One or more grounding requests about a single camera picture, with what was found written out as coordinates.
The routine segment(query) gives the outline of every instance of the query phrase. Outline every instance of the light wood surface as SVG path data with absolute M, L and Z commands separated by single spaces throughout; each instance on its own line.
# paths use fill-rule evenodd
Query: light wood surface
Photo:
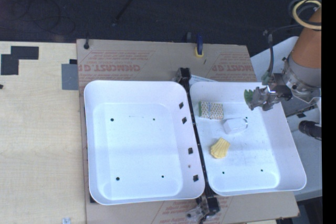
M 78 91 L 62 90 L 61 64 L 76 44 L 39 46 L 19 75 L 0 76 L 0 223 L 86 223 Z

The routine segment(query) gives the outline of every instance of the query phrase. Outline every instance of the yellow cable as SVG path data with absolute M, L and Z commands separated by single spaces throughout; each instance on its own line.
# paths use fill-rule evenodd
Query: yellow cable
M 319 8 L 322 6 L 322 4 L 319 1 L 316 0 L 302 0 L 300 2 L 298 2 L 292 11 L 293 17 L 296 20 L 296 22 L 304 27 L 310 28 L 310 29 L 314 29 L 314 30 L 321 30 L 322 26 L 321 25 L 312 25 L 312 24 L 308 24 L 306 22 L 304 22 L 303 20 L 300 19 L 300 17 L 297 14 L 297 9 L 299 6 L 301 6 L 303 3 L 314 3 L 317 4 L 319 6 Z

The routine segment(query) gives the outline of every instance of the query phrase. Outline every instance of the cardboard sheet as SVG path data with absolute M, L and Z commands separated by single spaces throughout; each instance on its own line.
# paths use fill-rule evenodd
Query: cardboard sheet
M 186 212 L 197 205 L 195 200 L 115 206 L 90 201 L 83 90 L 93 80 L 173 80 L 181 67 L 190 68 L 192 75 L 216 81 L 256 81 L 246 46 L 204 44 L 204 57 L 197 58 L 196 45 L 190 43 L 89 40 L 89 48 L 85 49 L 85 42 L 84 39 L 77 40 L 87 223 L 194 223 Z M 221 211 L 208 219 L 208 224 L 287 218 L 299 214 L 292 192 L 217 198 Z

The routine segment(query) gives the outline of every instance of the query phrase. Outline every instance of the black fabric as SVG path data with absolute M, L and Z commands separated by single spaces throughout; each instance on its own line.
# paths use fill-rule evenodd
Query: black fabric
M 246 45 L 268 48 L 263 31 L 292 23 L 292 0 L 0 0 L 0 40 L 76 42 L 78 38 Z M 278 31 L 274 44 L 299 35 Z

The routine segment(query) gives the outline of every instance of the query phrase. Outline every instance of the clear plastic object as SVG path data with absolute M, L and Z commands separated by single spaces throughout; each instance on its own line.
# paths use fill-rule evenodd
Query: clear plastic object
M 239 133 L 248 126 L 247 120 L 243 118 L 226 119 L 223 121 L 223 127 L 226 134 Z

